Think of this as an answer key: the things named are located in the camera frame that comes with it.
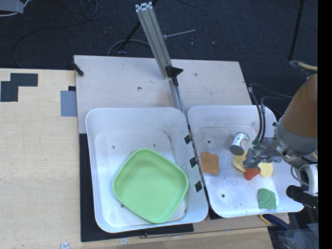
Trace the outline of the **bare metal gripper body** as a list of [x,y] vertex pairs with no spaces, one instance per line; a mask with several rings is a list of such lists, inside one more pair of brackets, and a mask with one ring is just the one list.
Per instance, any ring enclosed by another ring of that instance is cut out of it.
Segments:
[[287,155],[287,151],[279,146],[276,146],[274,139],[266,137],[262,142],[255,145],[256,156],[259,158],[273,158]]

